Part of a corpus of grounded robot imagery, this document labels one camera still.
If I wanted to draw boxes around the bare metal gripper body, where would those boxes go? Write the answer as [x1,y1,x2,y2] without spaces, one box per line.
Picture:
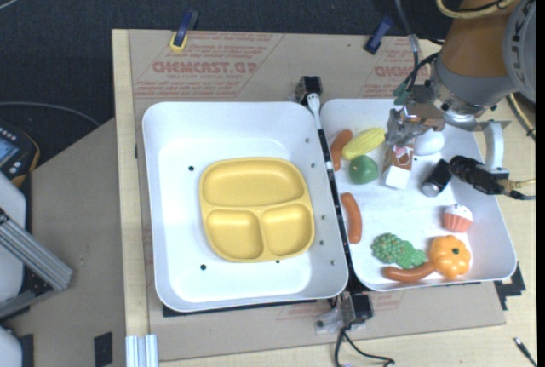
[404,95,491,133]

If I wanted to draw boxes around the white egg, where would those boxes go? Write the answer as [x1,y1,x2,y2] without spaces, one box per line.
[413,128,445,157]

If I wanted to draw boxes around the yellow corn cob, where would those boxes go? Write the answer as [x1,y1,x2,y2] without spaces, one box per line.
[341,126,387,161]

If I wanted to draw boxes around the brown and white carton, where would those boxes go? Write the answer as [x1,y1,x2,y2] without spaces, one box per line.
[381,144,416,191]

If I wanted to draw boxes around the black and silver bottle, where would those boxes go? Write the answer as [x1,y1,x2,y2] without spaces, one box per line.
[421,158,454,198]

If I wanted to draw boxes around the orange sausage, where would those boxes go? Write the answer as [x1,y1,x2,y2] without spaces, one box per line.
[330,129,354,172]
[382,261,437,284]
[340,192,364,245]

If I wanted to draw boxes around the thin black and white rod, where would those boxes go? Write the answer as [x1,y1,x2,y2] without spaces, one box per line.
[306,94,353,295]

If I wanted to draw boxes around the white plastic tray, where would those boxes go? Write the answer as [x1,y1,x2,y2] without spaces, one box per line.
[141,100,350,313]
[318,98,519,292]

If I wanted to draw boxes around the pink cupcake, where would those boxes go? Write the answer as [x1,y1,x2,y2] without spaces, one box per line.
[442,204,474,234]

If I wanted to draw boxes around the green grapes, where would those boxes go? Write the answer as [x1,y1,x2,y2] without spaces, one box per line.
[370,232,428,271]

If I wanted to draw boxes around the orange pumpkin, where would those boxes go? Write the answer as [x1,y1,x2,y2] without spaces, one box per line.
[427,234,473,278]

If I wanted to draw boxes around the yellow divided plate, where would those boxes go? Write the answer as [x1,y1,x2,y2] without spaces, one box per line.
[198,157,317,264]

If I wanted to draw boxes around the brown cardboard board red print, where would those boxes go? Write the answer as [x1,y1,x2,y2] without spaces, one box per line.
[127,29,508,362]

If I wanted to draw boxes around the black cylinder on white bracket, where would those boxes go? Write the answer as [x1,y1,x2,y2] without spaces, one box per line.
[448,120,512,195]

